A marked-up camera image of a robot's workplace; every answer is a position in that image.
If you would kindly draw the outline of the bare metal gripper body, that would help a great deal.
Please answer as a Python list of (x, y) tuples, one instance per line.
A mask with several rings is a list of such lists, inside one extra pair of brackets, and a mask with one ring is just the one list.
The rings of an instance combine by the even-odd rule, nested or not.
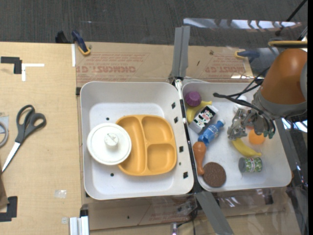
[(255, 134), (261, 135), (264, 132), (264, 120), (254, 109), (244, 110), (239, 108), (235, 114), (232, 123), (240, 123), (247, 127), (253, 127)]

